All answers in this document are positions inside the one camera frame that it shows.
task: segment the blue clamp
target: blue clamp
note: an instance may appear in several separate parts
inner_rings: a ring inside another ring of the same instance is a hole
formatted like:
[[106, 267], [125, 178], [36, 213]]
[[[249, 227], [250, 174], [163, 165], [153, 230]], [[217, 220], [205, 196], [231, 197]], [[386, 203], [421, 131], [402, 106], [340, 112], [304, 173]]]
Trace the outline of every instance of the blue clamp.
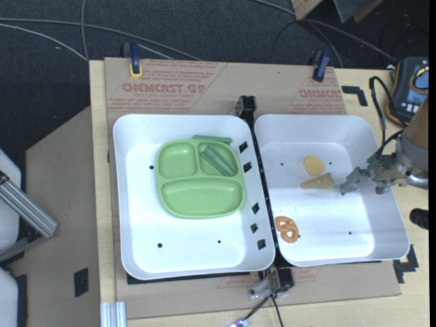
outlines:
[[312, 79], [322, 82], [322, 80], [324, 79], [324, 73], [326, 72], [326, 68], [328, 63], [330, 62], [330, 59], [330, 52], [322, 51], [322, 54], [318, 59], [317, 67], [313, 71]]
[[131, 58], [131, 63], [129, 64], [130, 76], [133, 79], [141, 79], [142, 66], [139, 57], [138, 45], [134, 42], [124, 42], [121, 53], [123, 57]]

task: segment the dark background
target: dark background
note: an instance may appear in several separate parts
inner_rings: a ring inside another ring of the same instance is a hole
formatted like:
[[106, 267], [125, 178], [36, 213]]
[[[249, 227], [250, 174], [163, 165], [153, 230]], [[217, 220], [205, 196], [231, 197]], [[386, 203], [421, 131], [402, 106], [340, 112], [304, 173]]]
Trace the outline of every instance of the dark background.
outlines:
[[[291, 10], [290, 0], [263, 0]], [[88, 63], [66, 47], [14, 25], [50, 36], [81, 55], [83, 0], [0, 0], [0, 149], [15, 162], [90, 104]], [[308, 64], [314, 52], [329, 44], [307, 22], [283, 29], [295, 18], [249, 0], [87, 0], [85, 22], [112, 31], [85, 29], [90, 59], [119, 57], [123, 42], [137, 42], [163, 55], [140, 49], [142, 58], [172, 57], [241, 63]], [[25, 18], [18, 22], [6, 18]], [[342, 23], [332, 0], [308, 16], [383, 50], [385, 57], [351, 37], [325, 26], [317, 28], [337, 49], [330, 65], [386, 69], [405, 57], [429, 56], [429, 0], [385, 0], [364, 20]], [[174, 52], [158, 44], [185, 54]]]

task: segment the black electronic device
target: black electronic device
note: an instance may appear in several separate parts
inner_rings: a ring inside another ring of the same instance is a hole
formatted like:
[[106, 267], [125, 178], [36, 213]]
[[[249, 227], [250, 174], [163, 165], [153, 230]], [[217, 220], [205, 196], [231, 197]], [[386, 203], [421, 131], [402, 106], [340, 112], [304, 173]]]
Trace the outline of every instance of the black electronic device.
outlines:
[[[392, 108], [388, 102], [387, 114], [397, 123], [404, 121], [408, 124], [418, 111], [426, 95], [416, 92], [410, 87], [410, 79], [422, 67], [429, 66], [429, 59], [424, 57], [407, 57], [397, 66], [395, 71], [394, 88], [392, 91]], [[428, 72], [425, 79], [428, 88]]]

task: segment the pretzel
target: pretzel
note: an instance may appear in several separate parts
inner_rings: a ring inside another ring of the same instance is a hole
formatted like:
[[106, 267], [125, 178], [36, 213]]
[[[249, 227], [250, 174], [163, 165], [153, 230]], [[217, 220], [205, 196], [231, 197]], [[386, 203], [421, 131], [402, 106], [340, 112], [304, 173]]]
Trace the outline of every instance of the pretzel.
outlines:
[[292, 219], [283, 215], [278, 216], [275, 219], [275, 227], [285, 242], [294, 243], [298, 240], [298, 228]]

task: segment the green plate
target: green plate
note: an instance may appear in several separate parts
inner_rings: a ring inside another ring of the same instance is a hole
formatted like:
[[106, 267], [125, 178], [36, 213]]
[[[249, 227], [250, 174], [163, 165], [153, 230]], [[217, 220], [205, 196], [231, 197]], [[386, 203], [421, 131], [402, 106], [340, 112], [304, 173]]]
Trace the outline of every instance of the green plate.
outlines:
[[161, 203], [182, 218], [231, 215], [245, 202], [238, 157], [227, 140], [198, 137], [160, 148], [156, 175]]

